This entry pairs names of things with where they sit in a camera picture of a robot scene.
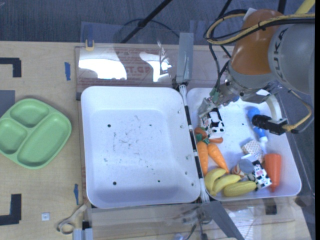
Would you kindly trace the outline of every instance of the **green plate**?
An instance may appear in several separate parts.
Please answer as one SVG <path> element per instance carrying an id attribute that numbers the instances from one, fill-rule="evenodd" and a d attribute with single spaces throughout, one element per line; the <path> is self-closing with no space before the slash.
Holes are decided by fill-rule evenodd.
<path id="1" fill-rule="evenodd" d="M 69 119 L 52 106 L 26 98 L 0 117 L 0 153 L 29 169 L 46 166 L 71 134 Z"/>

